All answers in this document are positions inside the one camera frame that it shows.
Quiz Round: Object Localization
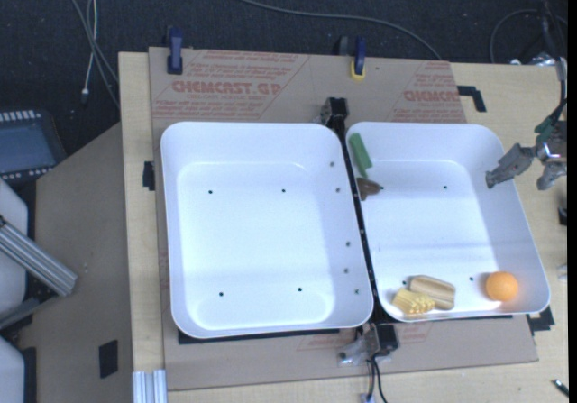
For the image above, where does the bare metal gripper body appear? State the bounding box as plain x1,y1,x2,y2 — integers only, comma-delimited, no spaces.
535,119,568,164

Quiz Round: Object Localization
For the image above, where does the white plastic tray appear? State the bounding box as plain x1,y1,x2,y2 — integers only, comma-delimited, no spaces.
159,121,376,340
344,121,553,324

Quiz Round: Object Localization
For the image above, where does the orange ball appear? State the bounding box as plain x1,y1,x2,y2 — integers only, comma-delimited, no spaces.
484,270,520,303

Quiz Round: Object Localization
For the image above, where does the brown toy food piece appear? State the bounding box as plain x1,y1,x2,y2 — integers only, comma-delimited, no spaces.
355,176,384,202

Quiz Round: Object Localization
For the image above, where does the tan toy bread bun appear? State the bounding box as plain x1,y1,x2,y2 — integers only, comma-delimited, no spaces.
408,274,457,311

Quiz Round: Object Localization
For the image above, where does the thin black rod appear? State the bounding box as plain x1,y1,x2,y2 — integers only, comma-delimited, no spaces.
338,124,383,326

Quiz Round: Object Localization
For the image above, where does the yellow toy corn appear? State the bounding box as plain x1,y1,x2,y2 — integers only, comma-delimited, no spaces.
390,287,436,316

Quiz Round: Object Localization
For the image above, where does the brown cardboard board red print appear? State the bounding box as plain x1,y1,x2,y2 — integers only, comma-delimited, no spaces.
148,46,540,391

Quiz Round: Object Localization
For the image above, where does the black block with wires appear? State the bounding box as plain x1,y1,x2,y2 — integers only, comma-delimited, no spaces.
316,96,349,128
360,322,400,356

